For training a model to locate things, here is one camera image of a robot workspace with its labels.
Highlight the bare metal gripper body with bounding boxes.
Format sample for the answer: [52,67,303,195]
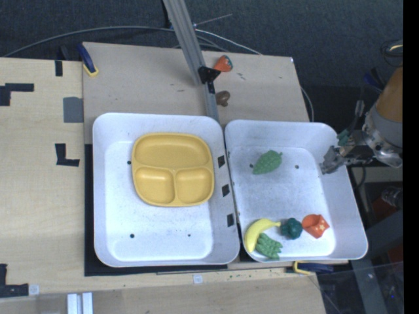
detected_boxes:
[339,128,403,169]

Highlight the white plastic tray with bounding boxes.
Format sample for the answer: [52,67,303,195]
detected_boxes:
[92,112,241,268]
[224,119,369,264]

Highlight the red orange carton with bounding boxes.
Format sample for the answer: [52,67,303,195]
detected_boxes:
[301,213,331,239]

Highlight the green grapes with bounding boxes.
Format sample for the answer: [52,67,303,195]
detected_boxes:
[252,149,283,176]
[255,232,283,260]

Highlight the green broccoli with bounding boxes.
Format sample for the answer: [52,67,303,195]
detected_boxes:
[280,217,304,241]

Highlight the yellow banana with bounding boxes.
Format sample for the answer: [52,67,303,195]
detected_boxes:
[244,218,282,254]

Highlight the brown toy food piece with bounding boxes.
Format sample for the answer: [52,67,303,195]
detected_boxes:
[215,90,231,107]

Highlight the red strawberry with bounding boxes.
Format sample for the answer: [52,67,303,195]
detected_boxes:
[213,54,234,73]

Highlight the yellow divided plate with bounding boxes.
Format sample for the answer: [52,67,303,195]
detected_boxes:
[131,132,215,208]

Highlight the pale brown flat board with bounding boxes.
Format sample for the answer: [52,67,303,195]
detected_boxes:
[82,41,350,276]

